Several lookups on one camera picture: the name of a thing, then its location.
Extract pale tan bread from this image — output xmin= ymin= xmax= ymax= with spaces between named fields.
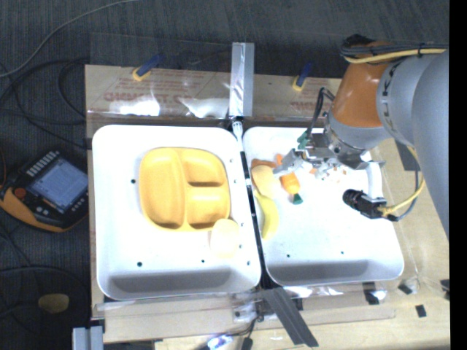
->
xmin=250 ymin=164 xmax=281 ymax=199

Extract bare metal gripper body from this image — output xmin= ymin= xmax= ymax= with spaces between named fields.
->
xmin=302 ymin=131 xmax=371 ymax=169

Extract yellow divided plate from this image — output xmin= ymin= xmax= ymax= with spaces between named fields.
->
xmin=138 ymin=147 xmax=232 ymax=232

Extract black cylinder on white bracket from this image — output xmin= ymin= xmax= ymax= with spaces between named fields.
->
xmin=341 ymin=160 xmax=387 ymax=220

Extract brown cardboard board red print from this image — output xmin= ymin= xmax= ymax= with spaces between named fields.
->
xmin=84 ymin=63 xmax=449 ymax=344

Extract yellow lump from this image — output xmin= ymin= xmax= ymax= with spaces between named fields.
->
xmin=37 ymin=293 xmax=71 ymax=314

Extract yellow banana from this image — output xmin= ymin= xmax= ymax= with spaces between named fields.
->
xmin=254 ymin=191 xmax=280 ymax=241

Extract pale yellow bread slice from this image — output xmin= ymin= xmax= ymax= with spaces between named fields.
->
xmin=209 ymin=218 xmax=241 ymax=259

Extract white plastic tray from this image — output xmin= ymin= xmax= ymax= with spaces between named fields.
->
xmin=242 ymin=125 xmax=405 ymax=287
xmin=90 ymin=124 xmax=262 ymax=301

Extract orange carrot with green top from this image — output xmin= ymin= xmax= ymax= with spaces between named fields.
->
xmin=279 ymin=172 xmax=304 ymax=206

